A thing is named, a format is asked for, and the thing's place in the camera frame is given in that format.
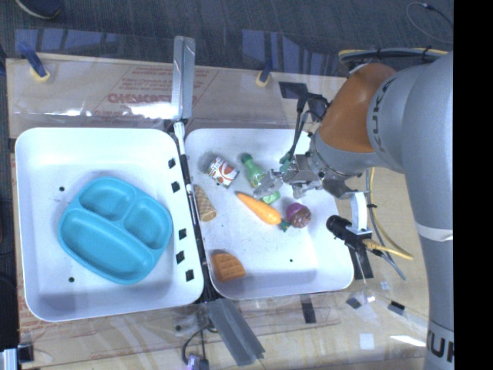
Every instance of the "transparent plastic sheet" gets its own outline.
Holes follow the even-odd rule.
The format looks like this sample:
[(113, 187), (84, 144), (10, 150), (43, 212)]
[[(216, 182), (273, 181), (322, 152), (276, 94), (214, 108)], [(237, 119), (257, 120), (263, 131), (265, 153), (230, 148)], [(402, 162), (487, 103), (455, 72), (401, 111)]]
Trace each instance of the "transparent plastic sheet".
[[(55, 64), (75, 62), (77, 66), (82, 64), (81, 62), (84, 64), (90, 62), (91, 65), (101, 62), (103, 65), (113, 66), (115, 63), (128, 67), (129, 65), (140, 66), (143, 63), (145, 66), (169, 70), (167, 72), (170, 75), (172, 72), (170, 63), (151, 63), (142, 60), (135, 62), (119, 59), (110, 59), (106, 62), (104, 59), (83, 58), (77, 55), (40, 54), (40, 56), (43, 59), (48, 58), (48, 61), (52, 59)], [(125, 53), (119, 55), (120, 58), (126, 56)], [(16, 59), (9, 60), (8, 67), (16, 65), (20, 67), (22, 62)], [(22, 75), (26, 74), (24, 69), (21, 71)], [(95, 74), (88, 66), (83, 72), (86, 75), (89, 74), (89, 78)], [(197, 66), (193, 118), (187, 123), (187, 132), (200, 127), (293, 128), (296, 120), (297, 100), (282, 97), (280, 82), (305, 83), (310, 92), (323, 94), (331, 100), (345, 80), (344, 78), (311, 74), (273, 72), (267, 86), (261, 88), (255, 85), (255, 78), (258, 73), (256, 70)], [(77, 83), (83, 89), (88, 89), (86, 80), (81, 83), (70, 82), (68, 81), (69, 77), (63, 77), (63, 82), (67, 80), (68, 84)], [(17, 92), (17, 94), (11, 97), (11, 86), (12, 81), (9, 83), (9, 114), (12, 138), (16, 138), (22, 131), (34, 126), (71, 126), (72, 124), (73, 126), (84, 126), (84, 124), (81, 125), (81, 119), (88, 117), (86, 112), (88, 110), (84, 107), (92, 105), (91, 111), (96, 108), (94, 103), (97, 100), (89, 97), (91, 102), (87, 101), (89, 100), (88, 94), (83, 95), (82, 92), (75, 100), (71, 100), (62, 89), (61, 93), (55, 94), (55, 99), (61, 102), (60, 107), (52, 113), (50, 109), (54, 108), (51, 92), (47, 92), (41, 97), (38, 93), (32, 93), (27, 86), (23, 88), (23, 92), (17, 92), (18, 89), (14, 87), (13, 92), (14, 94)], [(22, 101), (26, 96), (29, 96), (30, 99), (29, 107), (22, 105), (22, 103), (11, 102), (11, 100)], [(37, 108), (30, 109), (31, 103), (37, 102), (40, 102)], [(108, 109), (101, 109), (105, 113), (112, 111), (104, 117), (103, 121), (99, 120), (102, 118), (101, 115), (92, 122), (86, 120), (85, 124), (87, 126), (128, 127), (130, 125), (131, 127), (166, 129), (166, 122), (162, 121), (161, 118), (156, 119), (151, 114), (145, 113), (145, 108), (150, 105), (152, 103), (137, 103), (135, 109), (130, 109), (130, 111), (118, 110), (115, 115), (112, 114), (115, 110), (108, 106)], [(75, 120), (70, 120), (72, 118), (70, 114), (75, 115)], [(98, 114), (91, 115), (89, 118), (92, 119), (96, 115)], [(317, 124), (309, 123), (305, 129), (314, 130), (316, 127)], [(397, 213), (398, 206), (394, 207), (393, 211)], [(395, 224), (399, 225), (399, 215), (394, 215), (393, 218), (397, 221)], [(397, 232), (403, 226), (410, 226), (406, 222), (401, 220), (401, 225), (396, 227)], [(410, 231), (407, 235), (412, 236), (413, 240), (418, 242), (414, 232)], [(20, 251), (17, 251), (17, 254), (18, 264), (22, 264)], [(406, 286), (406, 283), (401, 281), (399, 277), (396, 277), (395, 272), (382, 260), (379, 260), (380, 263), (378, 263), (372, 258), (371, 261), (374, 265), (375, 278), (368, 280), (368, 284), (371, 290), (376, 292), (376, 300), (374, 301), (364, 302), (364, 292), (367, 288), (361, 286), (360, 281), (355, 281), (348, 289), (341, 292), (310, 294), (308, 295), (309, 301), (306, 301), (307, 297), (303, 298), (304, 303), (299, 295), (237, 302), (250, 327), (266, 345), (267, 353), (265, 359), (261, 360), (261, 365), (264, 368), (274, 370), (289, 366), (306, 368), (327, 364), (377, 362), (392, 358), (423, 356), (424, 347), (419, 344), (425, 339), (426, 295), (421, 298), (416, 298), (414, 295), (410, 301), (407, 301), (409, 298), (403, 292), (410, 287)], [(417, 282), (412, 282), (411, 289), (421, 285), (421, 288), (424, 287), (426, 290), (425, 278), (423, 279), (421, 275), (424, 273), (421, 263), (418, 264), (418, 267), (420, 279)], [(407, 274), (411, 268), (406, 269), (404, 266), (403, 269)], [(18, 280), (20, 281), (18, 296), (22, 343), (31, 345), (35, 354), (34, 361), (24, 363), (23, 368), (55, 365), (61, 365), (60, 368), (64, 368), (63, 365), (68, 363), (88, 362), (88, 364), (95, 364), (98, 362), (93, 361), (105, 359), (113, 360), (114, 362), (111, 363), (117, 366), (124, 363), (122, 362), (123, 359), (120, 361), (120, 358), (134, 357), (139, 363), (137, 368), (140, 368), (145, 367), (146, 363), (149, 360), (152, 361), (154, 357), (162, 358), (159, 356), (162, 353), (166, 356), (166, 352), (170, 352), (171, 358), (185, 368), (181, 361), (180, 350), (205, 322), (201, 315), (203, 313), (202, 305), (191, 304), (182, 308), (50, 324), (33, 317), (27, 309), (25, 301), (22, 300), (23, 286), (20, 268), (18, 269)], [(382, 283), (385, 281), (393, 281), (387, 289), (383, 288), (385, 284)], [(350, 298), (356, 298), (363, 305), (356, 309), (351, 307), (347, 303)], [(388, 305), (393, 300), (406, 304), (404, 315), (389, 310)], [(317, 320), (314, 323), (307, 322), (306, 314), (303, 312), (303, 304), (306, 307), (310, 301), (314, 317)], [(411, 338), (408, 341), (413, 341), (418, 345), (406, 342), (402, 336)], [(206, 331), (204, 338), (212, 368), (234, 367), (233, 359), (228, 356), (217, 334)], [(194, 352), (198, 355), (201, 354), (200, 338), (198, 337), (195, 337), (189, 344), (189, 353)]]

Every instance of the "orange carrot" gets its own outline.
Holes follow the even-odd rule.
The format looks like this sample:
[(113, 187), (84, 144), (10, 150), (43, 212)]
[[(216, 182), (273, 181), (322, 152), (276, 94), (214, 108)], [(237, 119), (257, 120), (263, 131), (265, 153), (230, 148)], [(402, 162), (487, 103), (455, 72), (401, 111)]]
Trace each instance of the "orange carrot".
[(284, 231), (286, 231), (286, 229), (290, 226), (289, 223), (283, 220), (280, 212), (271, 205), (241, 192), (236, 192), (236, 195), (265, 223), (270, 225), (280, 225), (281, 229)]

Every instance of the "blue plate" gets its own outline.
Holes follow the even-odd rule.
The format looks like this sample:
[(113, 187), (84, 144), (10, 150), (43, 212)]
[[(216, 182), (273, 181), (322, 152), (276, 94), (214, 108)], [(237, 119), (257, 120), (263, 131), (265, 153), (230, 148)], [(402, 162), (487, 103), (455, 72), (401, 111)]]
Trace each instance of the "blue plate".
[(115, 177), (88, 183), (65, 209), (58, 237), (80, 264), (118, 284), (135, 284), (156, 266), (173, 232), (169, 211)]

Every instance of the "can label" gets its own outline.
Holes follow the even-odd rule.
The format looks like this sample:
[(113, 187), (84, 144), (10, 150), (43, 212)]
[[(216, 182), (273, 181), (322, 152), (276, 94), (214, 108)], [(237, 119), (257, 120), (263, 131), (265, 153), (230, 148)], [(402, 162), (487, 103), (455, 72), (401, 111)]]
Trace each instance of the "can label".
[(238, 175), (239, 171), (228, 164), (225, 160), (216, 156), (207, 169), (207, 175), (217, 183), (228, 187)]

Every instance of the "toy bottle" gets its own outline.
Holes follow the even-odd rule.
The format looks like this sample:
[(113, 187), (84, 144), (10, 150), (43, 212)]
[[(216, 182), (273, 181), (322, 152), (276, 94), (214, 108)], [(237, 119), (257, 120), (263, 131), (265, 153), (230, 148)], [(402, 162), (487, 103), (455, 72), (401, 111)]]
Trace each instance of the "toy bottle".
[[(266, 172), (263, 171), (262, 167), (260, 167), (258, 164), (256, 164), (253, 161), (253, 158), (249, 153), (245, 153), (241, 157), (241, 163), (243, 163), (243, 165), (246, 167), (246, 174), (247, 174), (246, 176), (248, 177), (251, 186), (253, 188), (258, 187), (259, 182), (265, 176)], [(279, 198), (280, 198), (279, 190), (276, 190), (274, 193), (262, 197), (262, 200), (267, 204), (271, 204)]]

